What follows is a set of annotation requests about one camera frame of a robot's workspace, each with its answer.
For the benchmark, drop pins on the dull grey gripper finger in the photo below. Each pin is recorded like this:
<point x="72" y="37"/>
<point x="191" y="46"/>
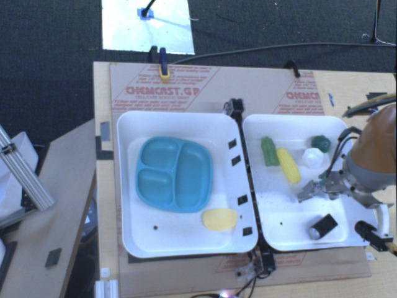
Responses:
<point x="310" y="185"/>
<point x="305" y="194"/>

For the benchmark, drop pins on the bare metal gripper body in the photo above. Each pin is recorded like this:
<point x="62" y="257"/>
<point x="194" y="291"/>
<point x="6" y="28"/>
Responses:
<point x="342" y="185"/>

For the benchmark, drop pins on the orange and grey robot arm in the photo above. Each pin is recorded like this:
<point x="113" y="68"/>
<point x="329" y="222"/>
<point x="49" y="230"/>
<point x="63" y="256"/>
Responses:
<point x="373" y="147"/>

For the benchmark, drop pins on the white round toy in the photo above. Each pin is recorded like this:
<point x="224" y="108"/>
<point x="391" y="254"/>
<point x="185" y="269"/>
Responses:
<point x="312" y="157"/>

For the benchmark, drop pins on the white plastic tray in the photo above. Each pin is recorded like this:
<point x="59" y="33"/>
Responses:
<point x="279" y="203"/>
<point x="186" y="237"/>

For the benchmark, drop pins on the yellow toy corn cob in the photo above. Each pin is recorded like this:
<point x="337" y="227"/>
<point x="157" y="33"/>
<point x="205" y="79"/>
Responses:
<point x="288" y="165"/>

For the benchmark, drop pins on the black small can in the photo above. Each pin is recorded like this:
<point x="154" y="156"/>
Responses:
<point x="323" y="227"/>

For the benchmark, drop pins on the dark green toy broccoli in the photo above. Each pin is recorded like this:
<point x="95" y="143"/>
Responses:
<point x="321" y="142"/>

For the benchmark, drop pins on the green toy cucumber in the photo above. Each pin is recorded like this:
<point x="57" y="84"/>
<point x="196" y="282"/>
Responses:
<point x="268" y="151"/>

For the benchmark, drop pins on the thin black rod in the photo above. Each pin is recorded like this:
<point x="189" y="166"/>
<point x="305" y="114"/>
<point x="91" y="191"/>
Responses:
<point x="249" y="178"/>

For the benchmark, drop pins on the yellow toy potato chip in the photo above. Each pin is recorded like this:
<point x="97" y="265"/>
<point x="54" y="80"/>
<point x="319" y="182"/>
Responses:
<point x="219" y="219"/>

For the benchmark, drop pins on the blue divided plate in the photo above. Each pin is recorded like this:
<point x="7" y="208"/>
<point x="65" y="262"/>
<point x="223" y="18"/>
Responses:
<point x="174" y="174"/>

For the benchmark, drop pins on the brown cardboard board red print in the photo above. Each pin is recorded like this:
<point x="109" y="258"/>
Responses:
<point x="192" y="82"/>

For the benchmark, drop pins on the black cylinder on white bracket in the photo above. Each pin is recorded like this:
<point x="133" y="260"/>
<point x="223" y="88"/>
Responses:
<point x="373" y="228"/>

